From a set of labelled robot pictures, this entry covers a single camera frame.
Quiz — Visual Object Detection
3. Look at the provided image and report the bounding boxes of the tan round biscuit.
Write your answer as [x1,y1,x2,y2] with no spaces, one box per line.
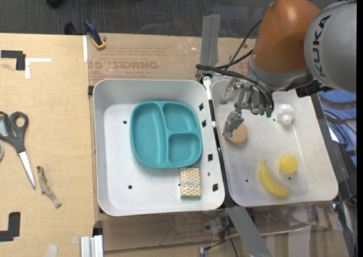
[223,121,249,145]

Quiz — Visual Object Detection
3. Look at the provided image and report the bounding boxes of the grey handled scissors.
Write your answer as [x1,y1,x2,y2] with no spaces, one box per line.
[0,111,37,191]

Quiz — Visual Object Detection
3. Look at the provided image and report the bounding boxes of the yellow round toy fruit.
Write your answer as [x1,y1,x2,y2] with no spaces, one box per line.
[278,154,299,174]

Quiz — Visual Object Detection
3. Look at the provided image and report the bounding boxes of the brown cardboard board red print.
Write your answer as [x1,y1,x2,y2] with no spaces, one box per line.
[86,32,350,252]

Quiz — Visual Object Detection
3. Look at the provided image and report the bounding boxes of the teal divided plate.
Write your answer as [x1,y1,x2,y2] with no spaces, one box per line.
[129,100,204,170]

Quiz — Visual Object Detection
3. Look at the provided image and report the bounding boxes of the orange patterned white packet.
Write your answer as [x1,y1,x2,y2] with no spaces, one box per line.
[179,167,202,200]

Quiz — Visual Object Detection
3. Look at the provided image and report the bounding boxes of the yellow banana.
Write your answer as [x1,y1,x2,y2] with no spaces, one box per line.
[258,159,291,199]

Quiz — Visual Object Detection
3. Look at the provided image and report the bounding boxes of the white plastic tray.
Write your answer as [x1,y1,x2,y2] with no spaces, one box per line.
[210,79,340,208]
[92,78,226,217]

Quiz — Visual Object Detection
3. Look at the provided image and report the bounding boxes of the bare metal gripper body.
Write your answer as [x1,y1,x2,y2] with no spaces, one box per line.
[220,78,275,117]

